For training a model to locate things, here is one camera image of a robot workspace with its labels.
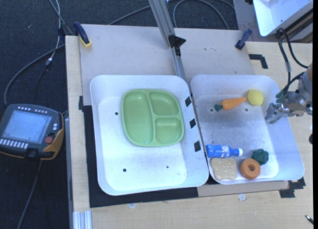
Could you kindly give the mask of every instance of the brown donut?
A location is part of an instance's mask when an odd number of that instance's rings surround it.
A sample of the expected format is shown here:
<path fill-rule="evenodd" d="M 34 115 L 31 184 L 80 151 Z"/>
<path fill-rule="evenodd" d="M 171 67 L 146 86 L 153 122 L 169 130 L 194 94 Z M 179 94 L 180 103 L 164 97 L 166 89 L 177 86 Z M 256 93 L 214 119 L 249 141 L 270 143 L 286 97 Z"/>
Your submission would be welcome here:
<path fill-rule="evenodd" d="M 260 174 L 259 163 L 252 159 L 247 158 L 240 164 L 240 172 L 246 179 L 255 179 Z"/>

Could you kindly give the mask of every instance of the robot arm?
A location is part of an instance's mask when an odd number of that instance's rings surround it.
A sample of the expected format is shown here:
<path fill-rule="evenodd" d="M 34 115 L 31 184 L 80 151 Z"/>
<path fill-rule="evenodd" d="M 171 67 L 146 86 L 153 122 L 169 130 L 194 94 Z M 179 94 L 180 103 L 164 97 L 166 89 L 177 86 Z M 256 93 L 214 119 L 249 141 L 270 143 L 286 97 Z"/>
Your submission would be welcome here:
<path fill-rule="evenodd" d="M 265 120 L 275 123 L 282 117 L 303 116 L 313 114 L 313 64 L 303 73 L 295 91 L 288 91 L 282 101 L 271 103 L 267 109 Z"/>

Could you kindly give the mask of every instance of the carrot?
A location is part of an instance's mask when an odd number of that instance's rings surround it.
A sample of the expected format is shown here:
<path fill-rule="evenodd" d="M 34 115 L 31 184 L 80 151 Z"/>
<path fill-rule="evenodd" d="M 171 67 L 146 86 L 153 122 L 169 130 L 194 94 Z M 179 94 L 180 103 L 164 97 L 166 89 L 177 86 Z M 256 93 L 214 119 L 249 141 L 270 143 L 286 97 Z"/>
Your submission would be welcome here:
<path fill-rule="evenodd" d="M 215 105 L 214 108 L 217 111 L 219 111 L 221 109 L 230 110 L 230 109 L 242 104 L 244 101 L 246 101 L 246 97 L 228 98 L 228 99 L 224 99 L 222 101 L 221 105 L 218 105 L 218 104 Z"/>

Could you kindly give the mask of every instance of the orange carrot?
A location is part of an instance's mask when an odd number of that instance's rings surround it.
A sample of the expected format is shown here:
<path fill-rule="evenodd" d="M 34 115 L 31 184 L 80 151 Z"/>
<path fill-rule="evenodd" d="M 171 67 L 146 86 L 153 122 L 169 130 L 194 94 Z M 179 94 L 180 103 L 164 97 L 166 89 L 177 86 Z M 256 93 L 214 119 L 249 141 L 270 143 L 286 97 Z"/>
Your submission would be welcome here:
<path fill-rule="evenodd" d="M 230 110 L 242 104 L 244 101 L 246 101 L 246 97 L 235 97 L 235 98 L 224 99 L 221 104 L 224 110 Z"/>

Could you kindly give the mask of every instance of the display screen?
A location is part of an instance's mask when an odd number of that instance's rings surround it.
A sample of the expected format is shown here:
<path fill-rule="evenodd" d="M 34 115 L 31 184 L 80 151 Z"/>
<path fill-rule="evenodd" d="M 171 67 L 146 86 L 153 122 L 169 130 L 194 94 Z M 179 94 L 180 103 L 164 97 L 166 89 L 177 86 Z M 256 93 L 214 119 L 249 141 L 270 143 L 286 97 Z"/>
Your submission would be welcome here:
<path fill-rule="evenodd" d="M 14 110 L 3 137 L 41 144 L 52 117 Z"/>

